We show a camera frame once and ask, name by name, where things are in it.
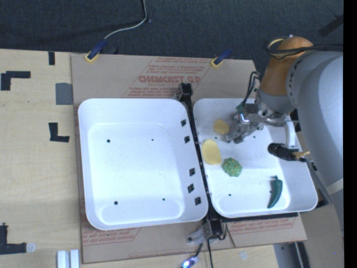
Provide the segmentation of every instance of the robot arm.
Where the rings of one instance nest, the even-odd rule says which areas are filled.
[[[301,37],[276,41],[281,44],[272,51],[255,103],[237,106],[235,126],[225,138],[240,143],[265,125],[286,126],[286,117],[297,109],[302,135],[343,231],[343,51],[313,46]]]

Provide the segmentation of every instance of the green pepper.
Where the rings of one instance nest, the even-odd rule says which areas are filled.
[[[278,179],[278,176],[273,177],[272,180],[272,195],[268,204],[268,208],[272,208],[279,200],[281,192],[283,191],[283,181]]]

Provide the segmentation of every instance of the black hole in tray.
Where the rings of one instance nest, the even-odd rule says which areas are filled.
[[[190,192],[192,192],[192,191],[195,189],[195,187],[194,187],[193,184],[190,184],[190,185],[187,187],[187,189],[188,189],[188,191],[189,191],[189,193],[190,193]]]
[[[200,203],[201,203],[201,198],[200,197],[195,198],[195,204],[198,205]]]

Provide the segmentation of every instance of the yellow potato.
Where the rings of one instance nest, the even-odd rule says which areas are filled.
[[[218,119],[216,120],[216,122],[214,122],[213,129],[217,133],[227,134],[229,132],[229,125],[225,123],[223,120]]]
[[[206,163],[211,165],[217,165],[222,162],[221,152],[214,140],[207,139],[203,142],[202,157]]]

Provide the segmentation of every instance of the white cable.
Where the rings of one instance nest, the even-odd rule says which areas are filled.
[[[110,34],[106,35],[106,37],[105,37],[104,39],[106,40],[108,37],[110,37],[111,35],[114,35],[114,34],[116,34],[116,33],[118,33],[118,32],[122,32],[122,31],[126,31],[126,30],[131,30],[131,29],[137,28],[137,27],[139,27],[140,25],[142,25],[142,24],[146,21],[146,19],[147,19],[145,0],[142,0],[142,2],[143,2],[143,7],[144,7],[145,18],[144,18],[140,23],[138,23],[138,24],[136,24],[136,25],[134,25],[134,26],[132,26],[132,27],[115,30],[115,31],[111,32]]]

